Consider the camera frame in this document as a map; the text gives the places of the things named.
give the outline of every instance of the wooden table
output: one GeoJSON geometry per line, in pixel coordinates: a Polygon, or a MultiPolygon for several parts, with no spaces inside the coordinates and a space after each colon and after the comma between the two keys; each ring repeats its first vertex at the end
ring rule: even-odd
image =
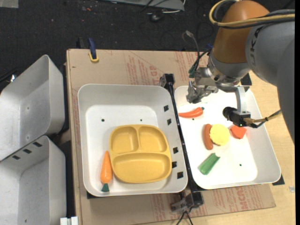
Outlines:
{"type": "MultiPolygon", "coordinates": [[[[75,97],[72,97],[72,91],[78,89],[86,83],[106,83],[106,84],[141,84],[149,83],[149,85],[154,84],[158,81],[159,75],[161,73],[173,73],[175,66],[173,63],[177,63],[176,73],[178,73],[179,79],[176,80],[176,84],[187,85],[186,75],[184,72],[186,68],[184,66],[191,66],[194,62],[195,53],[190,52],[188,56],[182,60],[182,52],[151,52],[151,51],[134,51],[133,53],[139,57],[139,61],[144,61],[151,59],[151,62],[157,65],[159,68],[157,71],[158,74],[155,76],[148,76],[145,80],[145,77],[129,76],[118,70],[118,64],[124,63],[122,61],[122,55],[126,51],[98,51],[100,64],[93,64],[88,60],[87,53],[88,50],[84,49],[71,49],[67,51],[67,86],[68,86],[68,101],[70,108],[70,130],[71,130],[71,141],[72,141],[72,157],[73,157],[73,177],[74,177],[74,189],[75,189],[75,211],[76,215],[79,217],[79,224],[82,224],[83,220],[83,211],[84,216],[91,216],[93,212],[91,205],[89,203],[83,202],[84,188],[82,188],[82,164],[78,161],[77,153],[78,147],[76,147],[76,136],[78,136],[78,128],[75,126],[75,121],[73,117],[73,112],[76,107],[74,107],[75,97]],[[74,86],[74,78],[77,78],[78,84],[74,86]]],[[[204,60],[200,66],[205,66],[206,61],[204,60]]],[[[125,70],[129,71],[131,68],[128,64],[124,64],[125,70]]],[[[258,107],[262,116],[269,116],[279,109],[277,88],[273,85],[265,83],[256,77],[252,72],[250,72],[250,77],[253,85],[251,90],[256,98],[258,107]]],[[[287,127],[285,125],[284,119],[282,116],[271,120],[265,123],[267,128],[270,140],[272,142],[273,148],[275,150],[278,163],[281,167],[282,175],[285,181],[283,185],[273,186],[270,185],[271,192],[273,194],[276,207],[269,209],[260,209],[260,210],[250,210],[243,212],[227,213],[222,215],[212,215],[204,217],[194,217],[192,218],[194,225],[253,225],[253,224],[273,224],[273,225],[293,225],[295,224],[295,149],[294,144],[290,138],[287,127]]],[[[178,221],[163,221],[156,223],[147,223],[147,224],[157,224],[157,225],[174,225],[178,221]]],[[[188,225],[189,220],[184,219],[181,222],[182,225],[188,225]]]]}

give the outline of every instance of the cord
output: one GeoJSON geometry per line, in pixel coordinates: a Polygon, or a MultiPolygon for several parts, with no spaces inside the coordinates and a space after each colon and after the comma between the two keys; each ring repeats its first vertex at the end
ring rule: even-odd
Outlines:
{"type": "Polygon", "coordinates": [[[282,9],[287,9],[295,0],[290,0],[287,4],[285,4],[282,9]]]}
{"type": "Polygon", "coordinates": [[[140,10],[140,13],[142,12],[142,11],[144,11],[145,9],[147,9],[148,8],[148,6],[149,6],[149,4],[151,3],[151,2],[153,2],[154,0],[150,0],[141,10],[140,10]]]}
{"type": "Polygon", "coordinates": [[[206,20],[208,16],[206,14],[209,13],[211,7],[215,4],[215,2],[212,2],[211,0],[194,0],[198,6],[196,9],[196,15],[201,20],[206,20]]]}
{"type": "Polygon", "coordinates": [[[223,5],[224,3],[227,3],[229,1],[233,2],[238,2],[240,0],[221,0],[220,2],[216,3],[210,10],[209,14],[209,19],[210,21],[219,27],[224,27],[224,28],[229,28],[233,27],[235,25],[242,25],[242,26],[249,26],[254,27],[258,25],[258,23],[266,22],[266,23],[271,23],[271,22],[280,22],[283,21],[285,22],[286,20],[294,20],[295,19],[295,14],[286,14],[286,15],[274,15],[274,16],[264,16],[264,17],[257,17],[257,18],[250,18],[246,20],[240,20],[240,21],[234,21],[234,22],[217,22],[213,18],[213,13],[215,12],[215,9],[217,9],[219,6],[223,5]]]}
{"type": "Polygon", "coordinates": [[[143,23],[139,24],[139,30],[156,47],[156,50],[160,50],[160,51],[165,51],[165,50],[185,51],[186,50],[185,47],[182,47],[182,48],[180,47],[178,49],[171,49],[171,48],[165,47],[163,45],[163,41],[164,40],[170,41],[172,39],[173,40],[173,44],[176,44],[176,41],[178,41],[178,39],[175,38],[173,36],[173,34],[171,33],[172,30],[177,26],[176,19],[172,15],[168,16],[168,18],[173,19],[175,21],[175,22],[172,23],[173,24],[172,27],[160,25],[159,23],[143,22],[143,23]],[[156,34],[157,34],[157,37],[150,37],[149,33],[147,32],[148,30],[155,31],[156,34]],[[158,44],[155,44],[155,40],[158,37],[160,37],[159,38],[160,46],[158,44]]]}
{"type": "Polygon", "coordinates": [[[255,24],[248,24],[248,25],[236,26],[236,27],[224,26],[222,28],[225,28],[225,29],[242,29],[242,28],[250,28],[250,27],[259,26],[259,25],[271,24],[271,23],[275,24],[275,23],[285,23],[285,22],[292,22],[292,21],[295,21],[295,20],[293,18],[286,18],[286,19],[267,21],[267,22],[256,22],[255,24]]]}
{"type": "Polygon", "coordinates": [[[198,42],[202,39],[210,38],[214,34],[214,31],[215,31],[214,27],[210,22],[199,22],[198,25],[197,25],[196,33],[195,33],[195,38],[198,42]],[[198,33],[199,33],[199,30],[200,30],[202,25],[207,25],[210,28],[210,33],[206,33],[202,37],[198,37],[198,33]]]}
{"type": "Polygon", "coordinates": [[[178,220],[178,222],[177,222],[176,225],[178,225],[178,224],[182,221],[182,219],[183,219],[183,217],[184,217],[185,214],[187,215],[187,217],[188,217],[189,222],[191,223],[191,225],[193,225],[193,222],[192,222],[190,216],[188,215],[188,214],[191,212],[191,209],[190,209],[189,211],[184,211],[184,212],[182,213],[182,215],[181,215],[181,217],[179,218],[179,220],[178,220]]]}
{"type": "Polygon", "coordinates": [[[258,128],[262,124],[264,124],[265,122],[270,121],[271,119],[274,119],[276,117],[279,117],[280,115],[282,115],[282,112],[281,112],[281,110],[278,110],[277,112],[273,113],[269,117],[265,117],[265,118],[262,118],[262,119],[256,119],[256,120],[252,119],[252,118],[244,118],[244,121],[246,122],[247,125],[250,125],[251,127],[258,128]]]}
{"type": "Polygon", "coordinates": [[[192,44],[192,43],[188,42],[188,41],[185,39],[185,36],[184,36],[184,35],[185,35],[185,32],[183,32],[182,35],[181,35],[183,41],[184,41],[186,44],[189,44],[190,46],[194,47],[195,44],[192,44]]]}
{"type": "MultiPolygon", "coordinates": [[[[159,3],[157,3],[157,4],[155,4],[155,5],[153,5],[153,7],[157,6],[158,4],[160,4],[160,3],[164,2],[164,1],[167,1],[167,0],[163,0],[163,1],[161,1],[161,2],[159,2],[159,3]]],[[[180,11],[181,11],[181,10],[168,11],[168,10],[164,9],[163,13],[177,13],[177,12],[180,12],[180,11]]]]}
{"type": "Polygon", "coordinates": [[[190,77],[190,78],[194,78],[194,77],[195,77],[195,73],[196,73],[196,71],[197,71],[197,69],[198,69],[199,61],[200,61],[201,57],[203,57],[205,54],[209,53],[211,49],[208,49],[208,50],[204,51],[204,52],[200,55],[199,46],[198,46],[197,40],[196,40],[196,38],[194,37],[194,35],[193,35],[190,31],[186,30],[186,31],[185,31],[184,33],[182,33],[182,35],[181,35],[184,41],[185,41],[185,39],[184,39],[184,34],[187,34],[190,38],[192,38],[193,41],[194,41],[194,43],[195,43],[195,45],[196,45],[196,47],[197,47],[197,59],[196,59],[196,61],[194,62],[194,64],[192,65],[192,67],[191,67],[191,68],[189,69],[189,71],[188,71],[189,77],[190,77]]]}

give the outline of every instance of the black hole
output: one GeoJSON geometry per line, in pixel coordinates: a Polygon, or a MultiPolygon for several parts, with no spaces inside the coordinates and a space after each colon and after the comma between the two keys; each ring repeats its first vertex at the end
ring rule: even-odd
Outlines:
{"type": "Polygon", "coordinates": [[[179,179],[179,178],[183,178],[183,172],[178,172],[177,173],[177,179],[179,179]]]}
{"type": "Polygon", "coordinates": [[[24,149],[23,152],[26,152],[28,154],[32,153],[32,151],[28,150],[28,149],[24,149]]]}
{"type": "Polygon", "coordinates": [[[177,167],[177,162],[172,162],[172,168],[177,167]]]}
{"type": "Polygon", "coordinates": [[[33,142],[33,145],[36,145],[38,148],[40,148],[42,146],[42,144],[38,143],[38,142],[33,142]]]}
{"type": "Polygon", "coordinates": [[[12,156],[12,158],[14,158],[15,160],[19,160],[20,159],[20,157],[18,157],[16,155],[12,156]]]}

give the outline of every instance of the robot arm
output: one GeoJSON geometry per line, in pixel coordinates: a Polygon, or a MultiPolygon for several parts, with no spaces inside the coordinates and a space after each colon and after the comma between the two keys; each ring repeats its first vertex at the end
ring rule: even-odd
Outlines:
{"type": "MultiPolygon", "coordinates": [[[[279,105],[295,141],[294,10],[270,13],[254,1],[223,0],[212,8],[210,19],[220,28],[207,67],[197,68],[195,80],[189,83],[188,102],[198,103],[218,89],[239,95],[242,91],[242,86],[238,85],[240,79],[253,70],[262,80],[277,86],[279,105]],[[214,13],[228,1],[234,4],[222,22],[214,21],[214,13]]],[[[250,118],[250,113],[242,110],[242,106],[232,110],[227,108],[223,114],[229,120],[233,118],[240,126],[249,126],[246,119],[250,118]]]]}

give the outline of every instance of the white tray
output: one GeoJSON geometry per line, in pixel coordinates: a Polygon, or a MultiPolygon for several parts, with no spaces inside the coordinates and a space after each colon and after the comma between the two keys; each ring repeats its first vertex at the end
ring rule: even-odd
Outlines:
{"type": "Polygon", "coordinates": [[[78,104],[83,182],[90,194],[100,197],[176,193],[186,187],[188,178],[181,141],[171,96],[166,89],[159,86],[87,84],[78,92],[78,104]],[[176,162],[177,166],[166,179],[153,183],[129,184],[113,177],[109,183],[110,192],[101,192],[100,169],[104,152],[109,150],[110,134],[116,127],[129,124],[160,128],[168,140],[172,162],[176,162]]]}
{"type": "Polygon", "coordinates": [[[66,212],[65,156],[47,136],[0,162],[1,225],[57,225],[66,212]]]}
{"type": "MultiPolygon", "coordinates": [[[[178,112],[191,111],[196,107],[204,107],[203,115],[193,119],[180,117],[188,159],[193,178],[198,186],[204,189],[227,188],[244,185],[271,183],[281,176],[280,167],[264,125],[259,128],[247,127],[243,139],[232,135],[226,146],[214,145],[213,150],[207,150],[203,144],[203,126],[223,124],[230,128],[233,123],[227,121],[222,111],[225,107],[237,107],[235,93],[218,93],[204,97],[198,104],[187,102],[188,86],[175,90],[175,101],[178,112]],[[215,152],[221,158],[208,175],[199,171],[199,165],[215,152]]],[[[254,119],[261,118],[253,93],[246,92],[247,110],[254,119]]]]}
{"type": "Polygon", "coordinates": [[[3,89],[0,96],[0,160],[65,121],[63,78],[44,55],[3,89]]]}

